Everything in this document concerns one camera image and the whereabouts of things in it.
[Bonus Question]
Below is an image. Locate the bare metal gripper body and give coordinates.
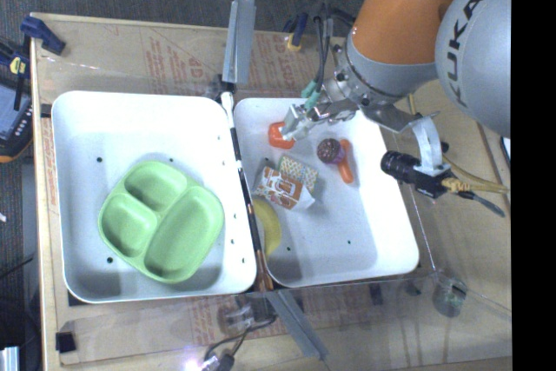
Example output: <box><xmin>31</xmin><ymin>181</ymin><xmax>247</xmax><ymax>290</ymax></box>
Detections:
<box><xmin>305</xmin><ymin>47</ymin><xmax>380</xmax><ymax>123</ymax></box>

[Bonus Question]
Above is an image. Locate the orange toy block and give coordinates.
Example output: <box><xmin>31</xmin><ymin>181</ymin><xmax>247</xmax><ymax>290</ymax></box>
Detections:
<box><xmin>267</xmin><ymin>121</ymin><xmax>297</xmax><ymax>151</ymax></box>

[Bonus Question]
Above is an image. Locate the brown and purple doughnut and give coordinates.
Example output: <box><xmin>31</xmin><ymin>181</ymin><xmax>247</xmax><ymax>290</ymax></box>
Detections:
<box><xmin>315</xmin><ymin>137</ymin><xmax>347</xmax><ymax>165</ymax></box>

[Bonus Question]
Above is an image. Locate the colourful patterned packet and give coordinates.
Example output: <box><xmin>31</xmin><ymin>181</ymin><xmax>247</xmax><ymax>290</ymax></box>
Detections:
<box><xmin>277</xmin><ymin>155</ymin><xmax>320</xmax><ymax>193</ymax></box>

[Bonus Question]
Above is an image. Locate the orange carrot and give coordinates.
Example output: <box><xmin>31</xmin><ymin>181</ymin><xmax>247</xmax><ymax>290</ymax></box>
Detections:
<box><xmin>338</xmin><ymin>138</ymin><xmax>355</xmax><ymax>185</ymax></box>

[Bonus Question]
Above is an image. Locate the white and orange packet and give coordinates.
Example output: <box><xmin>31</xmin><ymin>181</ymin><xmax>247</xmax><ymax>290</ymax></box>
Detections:
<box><xmin>251</xmin><ymin>165</ymin><xmax>316</xmax><ymax>211</ymax></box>

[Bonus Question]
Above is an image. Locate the yellow banana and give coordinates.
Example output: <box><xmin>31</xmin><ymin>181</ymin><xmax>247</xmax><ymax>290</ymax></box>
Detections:
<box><xmin>252</xmin><ymin>196</ymin><xmax>283</xmax><ymax>258</ymax></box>

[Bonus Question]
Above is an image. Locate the white plastic tray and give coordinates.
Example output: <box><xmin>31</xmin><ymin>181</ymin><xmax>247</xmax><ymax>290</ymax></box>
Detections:
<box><xmin>233</xmin><ymin>96</ymin><xmax>421</xmax><ymax>289</ymax></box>
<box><xmin>50</xmin><ymin>89</ymin><xmax>258</xmax><ymax>305</ymax></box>

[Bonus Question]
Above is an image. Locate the brown cardboard board red print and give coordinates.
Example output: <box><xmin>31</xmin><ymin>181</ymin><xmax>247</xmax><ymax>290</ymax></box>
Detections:
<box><xmin>29</xmin><ymin>11</ymin><xmax>513</xmax><ymax>367</ymax></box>

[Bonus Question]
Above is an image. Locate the green divided plate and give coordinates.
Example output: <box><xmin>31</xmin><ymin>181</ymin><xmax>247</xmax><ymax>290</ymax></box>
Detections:
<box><xmin>97</xmin><ymin>160</ymin><xmax>226</xmax><ymax>285</ymax></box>

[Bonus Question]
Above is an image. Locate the black cylinder on white bracket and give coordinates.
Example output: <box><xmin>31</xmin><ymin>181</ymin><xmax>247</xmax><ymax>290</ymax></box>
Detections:
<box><xmin>381</xmin><ymin>116</ymin><xmax>453</xmax><ymax>200</ymax></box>

